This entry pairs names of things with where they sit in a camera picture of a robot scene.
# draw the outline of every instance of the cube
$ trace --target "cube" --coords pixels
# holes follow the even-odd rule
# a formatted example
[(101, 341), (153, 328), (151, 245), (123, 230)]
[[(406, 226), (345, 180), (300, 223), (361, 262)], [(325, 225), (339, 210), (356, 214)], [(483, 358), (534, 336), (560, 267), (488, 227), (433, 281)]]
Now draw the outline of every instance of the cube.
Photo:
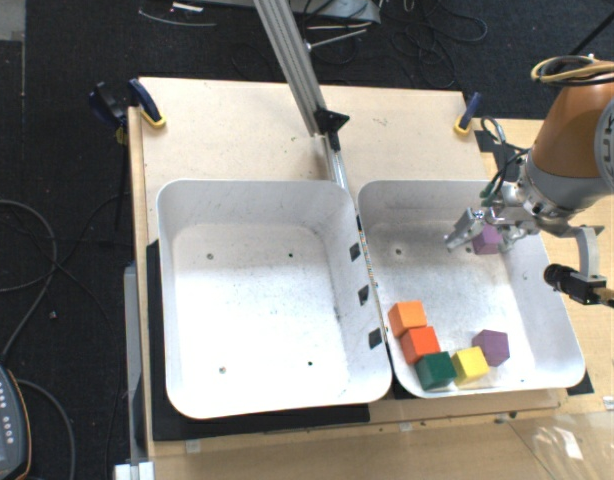
[(397, 302), (389, 310), (388, 316), (391, 332), (397, 338), (405, 334), (407, 329), (427, 325), (425, 309), (419, 300)]
[(400, 346), (407, 364), (417, 363), (423, 356), (441, 351), (436, 331), (430, 326), (407, 329), (400, 338)]
[(459, 386), (484, 377), (489, 372), (489, 365), (480, 347), (458, 350), (451, 356), (456, 369), (454, 383)]
[(483, 350), (489, 366), (500, 366), (509, 359), (509, 339), (506, 332), (483, 329), (472, 338), (471, 344)]
[(414, 368), (425, 391), (448, 386), (457, 375), (449, 352), (427, 354), (414, 365)]
[(496, 226), (485, 224), (483, 232), (476, 236), (471, 245), (476, 254), (497, 254), (498, 243), (503, 239)]

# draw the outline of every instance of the purple cube in gripper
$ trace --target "purple cube in gripper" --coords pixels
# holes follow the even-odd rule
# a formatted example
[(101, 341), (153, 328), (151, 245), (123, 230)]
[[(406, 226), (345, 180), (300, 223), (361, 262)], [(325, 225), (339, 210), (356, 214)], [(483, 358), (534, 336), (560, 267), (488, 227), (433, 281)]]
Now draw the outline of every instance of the purple cube in gripper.
[(480, 347), (489, 366), (500, 366), (509, 359), (509, 339), (506, 332), (484, 329), (471, 340), (472, 347)]
[(498, 243), (503, 239), (496, 226), (485, 224), (483, 232), (475, 237), (471, 244), (476, 254), (497, 254)]

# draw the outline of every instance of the wooden tabletop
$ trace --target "wooden tabletop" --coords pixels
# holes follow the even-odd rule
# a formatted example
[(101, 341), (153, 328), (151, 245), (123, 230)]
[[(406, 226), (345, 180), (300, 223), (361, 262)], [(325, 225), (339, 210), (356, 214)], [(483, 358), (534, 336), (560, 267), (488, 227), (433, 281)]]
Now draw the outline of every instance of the wooden tabletop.
[[(143, 78), (141, 82), (167, 118), (167, 125), (155, 130), (142, 121), (137, 109), (129, 109), (143, 386), (149, 386), (144, 251), (158, 237), (155, 200), (160, 188), (178, 178), (294, 180), (327, 179), (328, 175), (322, 144), (308, 136), (285, 84), (166, 78)], [(354, 199), (372, 180), (485, 180), (497, 170), (492, 156), (479, 152), (473, 132), (459, 137), (452, 130), (465, 109), (461, 93), (334, 86), (322, 90), (331, 110), (351, 117), (340, 138)], [(500, 122), (509, 142), (519, 146), (530, 146), (541, 126), (540, 121)], [(605, 226), (599, 236), (601, 272), (614, 288), (614, 197), (600, 201), (574, 222)], [(550, 261), (578, 265), (574, 240), (543, 234), (543, 241)], [(518, 478), (523, 468), (530, 477), (552, 478), (536, 453), (528, 451), (534, 427), (525, 425), (522, 432), (526, 435), (521, 435), (521, 421), (536, 422), (538, 428), (537, 418), (547, 418), (547, 422), (540, 420), (541, 428), (551, 428), (554, 422), (561, 428), (565, 423), (560, 418), (566, 415), (569, 424), (575, 424), (573, 435), (583, 429), (591, 432), (585, 434), (589, 442), (607, 441), (598, 426), (609, 426), (610, 437), (614, 435), (614, 413), (606, 408), (614, 400), (614, 310), (584, 307), (568, 298), (565, 305), (593, 393), (568, 396), (557, 389), (429, 400), (387, 396), (370, 404), (369, 424), (155, 442), (150, 437), (151, 393), (145, 388), (149, 458), (155, 463), (157, 478), (167, 479), (314, 478), (310, 467), (329, 471), (329, 475), (316, 475), (323, 478), (352, 474), (360, 478), (433, 478), (437, 474), (442, 478), (452, 467), (472, 471), (465, 477), (476, 478), (482, 464), (473, 457), (483, 453), (473, 440), (477, 436), (487, 443), (491, 457), (499, 457), (490, 461), (490, 478), (497, 471), (514, 478), (506, 459), (500, 458), (508, 456), (518, 461)], [(518, 415), (512, 421), (509, 414)], [(421, 448), (426, 453), (422, 458), (414, 453)], [(590, 452), (591, 456), (601, 457), (597, 452)], [(381, 458), (370, 467), (368, 454)], [(448, 465), (447, 457), (453, 457), (455, 463)], [(601, 463), (613, 473), (611, 461)], [(422, 476), (411, 476), (414, 466)], [(381, 471), (390, 474), (382, 476)]]

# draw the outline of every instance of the transparent plastic sheet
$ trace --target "transparent plastic sheet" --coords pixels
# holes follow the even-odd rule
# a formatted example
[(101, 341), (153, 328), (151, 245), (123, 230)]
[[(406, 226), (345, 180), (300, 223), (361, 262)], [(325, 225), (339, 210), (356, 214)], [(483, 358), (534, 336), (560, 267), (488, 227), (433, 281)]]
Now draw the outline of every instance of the transparent plastic sheet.
[(614, 479), (614, 411), (509, 422), (556, 480)]

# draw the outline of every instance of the metal plate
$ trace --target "metal plate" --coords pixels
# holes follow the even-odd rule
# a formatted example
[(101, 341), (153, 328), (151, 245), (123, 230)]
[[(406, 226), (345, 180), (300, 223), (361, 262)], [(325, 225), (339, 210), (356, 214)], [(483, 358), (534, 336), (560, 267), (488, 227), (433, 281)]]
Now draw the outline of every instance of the metal plate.
[(367, 403), (391, 384), (353, 202), (329, 181), (177, 180), (157, 201), (167, 393), (213, 418)]
[(442, 350), (471, 347), (483, 329), (506, 332), (511, 357), (478, 381), (422, 389), (398, 340), (387, 329), (392, 363), (410, 393), (437, 398), (475, 393), (569, 387), (585, 363), (560, 294), (543, 280), (549, 264), (540, 235), (506, 254), (451, 253), (444, 236), (486, 181), (375, 181), (358, 196), (363, 230), (383, 313), (398, 301), (421, 300)]

